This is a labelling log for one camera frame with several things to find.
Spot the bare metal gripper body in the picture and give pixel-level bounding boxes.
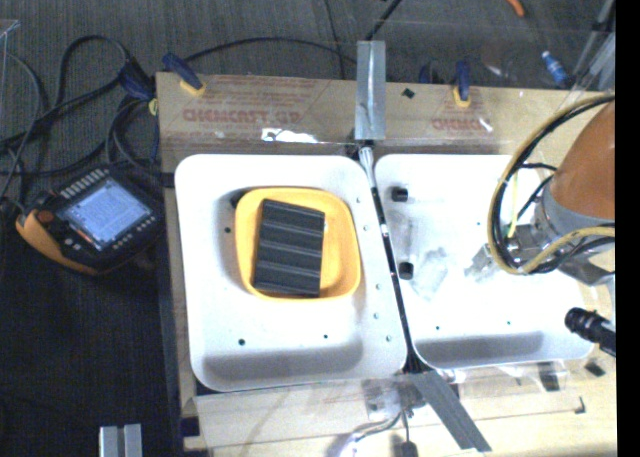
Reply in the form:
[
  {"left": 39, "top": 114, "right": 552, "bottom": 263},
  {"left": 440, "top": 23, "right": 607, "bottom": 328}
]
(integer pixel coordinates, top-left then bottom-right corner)
[{"left": 499, "top": 222, "right": 553, "bottom": 269}]

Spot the white plastic tray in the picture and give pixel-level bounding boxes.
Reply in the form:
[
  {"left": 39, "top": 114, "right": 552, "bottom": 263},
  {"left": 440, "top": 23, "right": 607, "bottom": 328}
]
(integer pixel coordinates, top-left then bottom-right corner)
[
  {"left": 373, "top": 153, "right": 597, "bottom": 372},
  {"left": 173, "top": 153, "right": 409, "bottom": 393}
]

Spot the clear plastic bottle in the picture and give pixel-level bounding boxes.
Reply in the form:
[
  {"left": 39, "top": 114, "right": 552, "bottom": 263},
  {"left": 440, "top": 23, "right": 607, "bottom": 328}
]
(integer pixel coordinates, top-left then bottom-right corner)
[{"left": 409, "top": 246, "right": 450, "bottom": 300}]

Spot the yellow plate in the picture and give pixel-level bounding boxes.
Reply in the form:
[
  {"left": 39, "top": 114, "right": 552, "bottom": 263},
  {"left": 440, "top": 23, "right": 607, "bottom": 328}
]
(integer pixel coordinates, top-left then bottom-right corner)
[{"left": 234, "top": 186, "right": 363, "bottom": 303}]

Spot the blue bottle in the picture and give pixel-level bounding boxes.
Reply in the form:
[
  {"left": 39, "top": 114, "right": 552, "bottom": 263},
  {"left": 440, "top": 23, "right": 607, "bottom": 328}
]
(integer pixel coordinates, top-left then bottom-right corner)
[{"left": 541, "top": 50, "right": 570, "bottom": 87}]

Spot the dark grey ribbed block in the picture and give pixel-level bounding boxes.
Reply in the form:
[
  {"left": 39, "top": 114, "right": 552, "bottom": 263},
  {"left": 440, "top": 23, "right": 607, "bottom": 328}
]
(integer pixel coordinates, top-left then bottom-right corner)
[{"left": 250, "top": 198, "right": 327, "bottom": 298}]

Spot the brown cardboard board red print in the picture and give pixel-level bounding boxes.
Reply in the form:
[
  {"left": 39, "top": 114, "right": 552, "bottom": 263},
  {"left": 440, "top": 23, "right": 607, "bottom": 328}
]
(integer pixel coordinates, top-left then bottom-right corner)
[{"left": 154, "top": 71, "right": 617, "bottom": 451}]

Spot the black cylinder on white bracket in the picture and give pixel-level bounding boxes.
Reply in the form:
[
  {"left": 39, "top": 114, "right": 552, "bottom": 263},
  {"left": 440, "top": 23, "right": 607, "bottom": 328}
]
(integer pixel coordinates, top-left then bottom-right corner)
[{"left": 560, "top": 250, "right": 617, "bottom": 358}]

